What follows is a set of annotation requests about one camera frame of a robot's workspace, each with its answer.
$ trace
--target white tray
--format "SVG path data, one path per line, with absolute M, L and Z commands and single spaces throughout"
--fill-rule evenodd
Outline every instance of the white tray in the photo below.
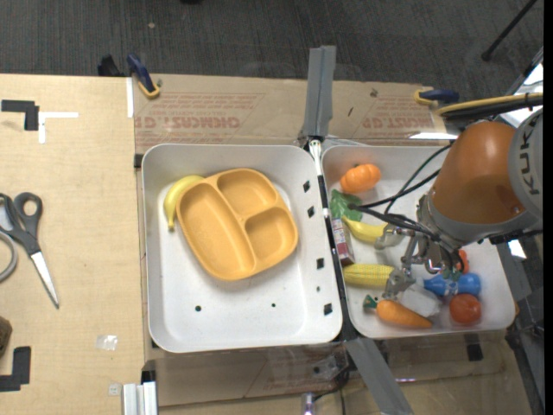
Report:
M 358 195 L 364 204 L 382 200 L 394 195 L 404 185 L 412 173 L 433 152 L 440 148 L 434 146 L 349 146 L 336 145 L 323 154 L 322 169 L 327 185 L 328 199 L 332 189 L 340 190 L 340 177 L 357 163 L 374 163 L 381 172 L 382 178 L 374 189 L 363 195 Z M 416 184 L 442 166 L 446 152 L 441 153 L 416 178 Z M 429 189 L 431 183 L 397 200 L 391 212 L 404 214 L 416 219 L 416 204 L 420 197 Z M 376 210 L 384 212 L 386 205 Z M 362 221 L 377 224 L 380 221 L 368 214 L 363 214 Z M 396 247 L 388 247 L 377 251 L 370 244 L 353 239 L 353 253 L 358 263 L 380 263 L 400 266 L 400 259 L 404 255 L 407 239 Z M 515 317 L 515 306 L 511 290 L 503 270 L 497 248 L 488 240 L 482 244 L 474 243 L 465 247 L 470 263 L 470 271 L 478 274 L 481 281 L 480 302 L 482 318 L 478 324 L 460 326 L 449 318 L 447 306 L 442 306 L 438 316 L 432 317 L 432 329 L 404 329 L 381 322 L 371 311 L 363 310 L 363 301 L 367 294 L 379 296 L 381 290 L 370 290 L 360 287 L 346 286 L 348 312 L 353 326 L 360 334 L 373 339 L 400 338 L 407 336 L 444 334 L 452 332 L 476 332 L 482 330 L 504 329 L 509 326 Z M 421 265 L 414 265 L 413 273 L 416 277 L 431 278 Z
M 160 144 L 145 153 L 142 168 L 149 332 L 160 348 L 191 353 L 318 344 L 339 334 L 340 299 L 309 153 L 287 145 Z M 162 203 L 183 176 L 236 168 L 269 177 L 295 219 L 299 243 L 269 270 L 226 282 L 204 271 L 178 222 L 168 231 Z

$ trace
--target yellow banana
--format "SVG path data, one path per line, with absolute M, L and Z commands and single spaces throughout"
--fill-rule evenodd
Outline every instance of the yellow banana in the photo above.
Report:
M 184 176 L 178 182 L 175 182 L 165 195 L 165 200 L 163 200 L 163 211 L 167 217 L 169 231 L 175 230 L 176 202 L 178 202 L 182 192 L 189 186 L 203 179 L 203 176 Z
M 345 215 L 342 217 L 342 221 L 346 223 L 353 237 L 366 243 L 374 243 L 378 237 L 382 236 L 384 228 L 386 227 L 386 223 L 381 225 L 368 225 L 360 221 L 350 220 Z
M 388 265 L 348 265 L 342 269 L 346 284 L 383 289 L 394 270 Z

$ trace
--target gray tape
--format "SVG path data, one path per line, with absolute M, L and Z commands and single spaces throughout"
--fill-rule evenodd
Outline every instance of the gray tape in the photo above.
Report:
M 1 283 L 13 273 L 13 271 L 17 266 L 17 249 L 16 249 L 16 243 L 14 243 L 14 240 L 12 240 L 9 237 L 9 235 L 7 235 L 6 233 L 0 232 L 0 239 L 8 245 L 11 251 L 11 260 L 8 263 L 8 267 L 6 267 L 2 272 L 0 272 L 0 283 Z
M 404 393 L 391 374 L 384 357 L 370 338 L 344 342 L 361 378 L 371 392 L 382 415 L 412 415 Z

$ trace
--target blue bottle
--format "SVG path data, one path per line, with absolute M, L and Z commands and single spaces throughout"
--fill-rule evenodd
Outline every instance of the blue bottle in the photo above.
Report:
M 434 292 L 438 297 L 456 294 L 471 294 L 477 297 L 481 289 L 480 277 L 472 272 L 461 275 L 456 282 L 442 275 L 435 275 L 423 281 L 424 289 Z

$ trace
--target scissors blade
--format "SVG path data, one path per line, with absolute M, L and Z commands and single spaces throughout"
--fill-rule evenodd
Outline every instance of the scissors blade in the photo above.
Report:
M 50 277 L 50 272 L 48 271 L 48 268 L 46 266 L 46 260 L 44 259 L 42 252 L 36 252 L 32 254 L 31 258 L 35 263 L 35 267 L 36 267 L 36 270 L 38 271 L 38 274 L 41 276 L 41 280 L 44 283 L 44 287 L 46 288 L 48 295 L 54 302 L 55 307 L 59 309 L 60 302 L 58 301 L 58 296 L 55 293 L 54 283 L 52 282 L 52 278 Z

